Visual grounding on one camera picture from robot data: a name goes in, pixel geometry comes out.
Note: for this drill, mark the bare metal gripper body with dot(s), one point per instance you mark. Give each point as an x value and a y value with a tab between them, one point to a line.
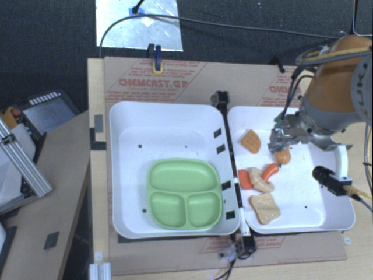
297	131

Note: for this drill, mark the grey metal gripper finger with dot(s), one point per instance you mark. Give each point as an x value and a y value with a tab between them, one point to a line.
274	142
286	141

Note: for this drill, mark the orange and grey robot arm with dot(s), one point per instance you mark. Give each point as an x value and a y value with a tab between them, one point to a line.
332	83

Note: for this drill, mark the orange sausage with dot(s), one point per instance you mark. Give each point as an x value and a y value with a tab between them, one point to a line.
269	171

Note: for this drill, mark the thin black and white rod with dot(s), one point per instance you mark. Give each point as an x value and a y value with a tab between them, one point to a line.
233	162

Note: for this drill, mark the red-orange sausage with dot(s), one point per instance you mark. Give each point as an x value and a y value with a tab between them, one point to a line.
244	179

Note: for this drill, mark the white plastic tray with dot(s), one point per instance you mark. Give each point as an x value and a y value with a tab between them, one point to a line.
303	203
163	133

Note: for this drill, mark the beige bread slice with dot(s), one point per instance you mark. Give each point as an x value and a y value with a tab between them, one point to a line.
265	209

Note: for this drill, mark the green divided plate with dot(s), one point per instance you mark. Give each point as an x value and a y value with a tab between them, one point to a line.
183	194

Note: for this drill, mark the brown cardboard board, red print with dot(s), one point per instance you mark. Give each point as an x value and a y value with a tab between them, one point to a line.
180	80

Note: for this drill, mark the black cylinder on white bracket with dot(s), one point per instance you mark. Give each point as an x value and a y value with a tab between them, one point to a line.
329	179

